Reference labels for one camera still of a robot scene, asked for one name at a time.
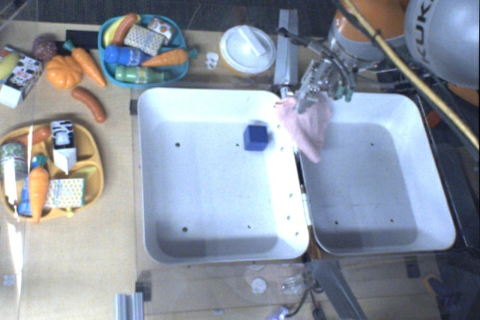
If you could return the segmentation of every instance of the white plastic tray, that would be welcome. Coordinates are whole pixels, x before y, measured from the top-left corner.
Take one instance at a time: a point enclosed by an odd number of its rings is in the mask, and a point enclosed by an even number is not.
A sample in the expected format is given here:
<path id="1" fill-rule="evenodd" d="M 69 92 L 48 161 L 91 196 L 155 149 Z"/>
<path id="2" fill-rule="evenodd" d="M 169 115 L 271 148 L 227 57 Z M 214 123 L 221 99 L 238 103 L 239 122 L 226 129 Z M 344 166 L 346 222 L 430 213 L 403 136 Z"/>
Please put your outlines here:
<path id="1" fill-rule="evenodd" d="M 455 227 L 417 106 L 396 94 L 330 101 L 320 163 L 301 157 L 318 243 L 337 255 L 448 249 Z"/>
<path id="2" fill-rule="evenodd" d="M 153 88 L 139 99 L 145 247 L 158 262 L 293 259 L 308 229 L 292 143 L 266 91 Z M 267 126 L 262 152 L 243 148 Z"/>

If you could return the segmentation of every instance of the toy sausage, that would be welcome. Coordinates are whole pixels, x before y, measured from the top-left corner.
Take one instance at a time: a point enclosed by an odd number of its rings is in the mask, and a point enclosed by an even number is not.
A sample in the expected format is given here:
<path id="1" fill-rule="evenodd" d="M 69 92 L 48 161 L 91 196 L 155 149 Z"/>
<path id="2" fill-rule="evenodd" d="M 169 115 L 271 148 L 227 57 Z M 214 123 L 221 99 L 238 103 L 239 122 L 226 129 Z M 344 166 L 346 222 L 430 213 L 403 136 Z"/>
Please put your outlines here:
<path id="1" fill-rule="evenodd" d="M 45 139 L 48 139 L 51 134 L 52 134 L 52 132 L 50 131 L 50 129 L 48 127 L 38 128 L 38 130 L 33 132 L 32 135 L 31 135 L 31 143 L 32 143 L 31 145 L 41 143 Z M 29 144 L 28 144 L 29 143 L 29 134 L 25 133 L 25 134 L 20 135 L 20 136 L 15 136 L 14 138 L 9 139 L 8 141 L 9 142 L 22 143 L 25 147 L 28 147 L 29 146 Z"/>
<path id="2" fill-rule="evenodd" d="M 123 41 L 125 40 L 125 36 L 127 36 L 128 30 L 137 22 L 137 14 L 130 12 L 125 15 L 124 19 L 121 21 L 120 25 L 118 26 L 117 30 L 115 31 L 115 35 L 113 35 L 112 44 L 116 46 L 121 46 Z"/>
<path id="3" fill-rule="evenodd" d="M 97 123 L 103 123 L 105 121 L 107 115 L 105 114 L 104 108 L 93 94 L 82 87 L 75 87 L 71 94 L 72 97 L 81 101 L 90 109 Z"/>

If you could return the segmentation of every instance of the orange tray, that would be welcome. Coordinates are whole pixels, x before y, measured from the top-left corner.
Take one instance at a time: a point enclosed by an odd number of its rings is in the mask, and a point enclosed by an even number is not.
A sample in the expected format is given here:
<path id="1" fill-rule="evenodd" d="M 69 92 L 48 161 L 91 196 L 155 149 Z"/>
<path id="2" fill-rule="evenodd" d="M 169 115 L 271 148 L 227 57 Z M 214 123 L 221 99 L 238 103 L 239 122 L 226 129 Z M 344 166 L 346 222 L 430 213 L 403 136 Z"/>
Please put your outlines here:
<path id="1" fill-rule="evenodd" d="M 36 131 L 41 127 L 50 127 L 50 124 L 35 125 L 33 126 L 33 131 Z M 11 131 L 0 139 L 0 145 L 5 144 L 11 138 L 28 133 L 29 130 L 30 126 Z M 96 173 L 94 173 L 85 182 L 84 205 L 82 207 L 73 208 L 73 212 L 78 212 L 94 204 L 100 198 L 100 195 L 104 191 L 104 169 L 102 167 L 97 144 L 95 143 L 95 140 L 93 139 L 93 136 L 90 134 L 90 132 L 79 124 L 73 125 L 73 131 L 75 135 L 75 143 L 77 149 L 77 162 L 73 165 L 69 174 L 73 174 L 75 171 L 78 171 L 85 166 L 95 166 L 97 168 Z M 53 162 L 52 137 L 36 145 L 33 145 L 31 155 L 35 156 L 39 154 L 48 156 L 48 161 L 46 162 L 46 169 L 48 169 L 50 173 L 50 179 L 61 179 L 68 177 L 68 175 L 66 175 L 65 172 L 63 172 Z M 21 196 L 22 185 L 23 181 L 17 182 L 17 195 L 19 198 Z M 15 216 L 15 207 L 8 202 L 8 198 L 6 197 L 5 191 L 3 189 L 3 183 L 0 183 L 0 196 L 7 211 Z M 41 219 L 54 219 L 56 217 L 67 216 L 68 214 L 69 212 L 67 212 L 67 210 L 63 208 L 45 208 L 43 210 Z M 33 221 L 31 217 L 23 216 L 20 214 L 18 215 L 18 217 L 27 221 Z"/>

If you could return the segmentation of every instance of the green can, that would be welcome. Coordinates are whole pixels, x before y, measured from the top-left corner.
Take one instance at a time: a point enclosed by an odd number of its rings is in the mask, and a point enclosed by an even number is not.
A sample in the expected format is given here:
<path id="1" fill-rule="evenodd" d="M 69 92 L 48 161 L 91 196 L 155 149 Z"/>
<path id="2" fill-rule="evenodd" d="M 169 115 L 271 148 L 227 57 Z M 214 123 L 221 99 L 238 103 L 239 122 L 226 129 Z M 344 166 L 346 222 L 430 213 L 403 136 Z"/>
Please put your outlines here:
<path id="1" fill-rule="evenodd" d="M 29 173 L 26 148 L 22 143 L 7 143 L 0 147 L 0 178 L 7 172 L 15 171 L 15 179 L 24 179 Z"/>

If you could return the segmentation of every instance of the white round container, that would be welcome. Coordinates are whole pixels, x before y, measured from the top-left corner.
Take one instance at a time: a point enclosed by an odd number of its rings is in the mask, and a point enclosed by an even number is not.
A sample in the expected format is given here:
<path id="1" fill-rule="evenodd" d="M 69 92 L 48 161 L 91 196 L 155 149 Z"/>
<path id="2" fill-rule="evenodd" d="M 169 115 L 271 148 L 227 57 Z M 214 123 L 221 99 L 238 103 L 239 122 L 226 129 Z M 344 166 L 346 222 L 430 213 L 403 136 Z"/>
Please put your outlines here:
<path id="1" fill-rule="evenodd" d="M 253 34 L 250 38 L 241 33 L 245 27 Z M 272 39 L 264 31 L 245 25 L 233 27 L 223 34 L 220 52 L 230 67 L 247 75 L 267 71 L 277 55 Z"/>

